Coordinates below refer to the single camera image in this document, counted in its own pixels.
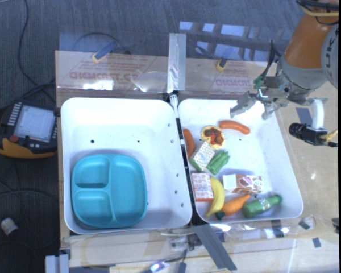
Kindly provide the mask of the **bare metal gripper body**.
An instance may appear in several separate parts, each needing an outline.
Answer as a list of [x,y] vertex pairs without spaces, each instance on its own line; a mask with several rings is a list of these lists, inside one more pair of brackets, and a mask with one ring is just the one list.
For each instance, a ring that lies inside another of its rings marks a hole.
[[256,98],[267,103],[303,104],[308,96],[308,89],[295,84],[285,76],[267,76],[257,87]]

